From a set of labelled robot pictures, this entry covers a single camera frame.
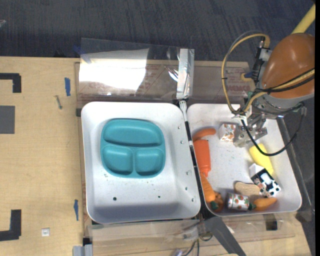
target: tin can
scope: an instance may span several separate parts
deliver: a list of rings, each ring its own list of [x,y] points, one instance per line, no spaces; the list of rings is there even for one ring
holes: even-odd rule
[[[250,205],[249,197],[246,195],[228,193],[228,209],[247,211]]]

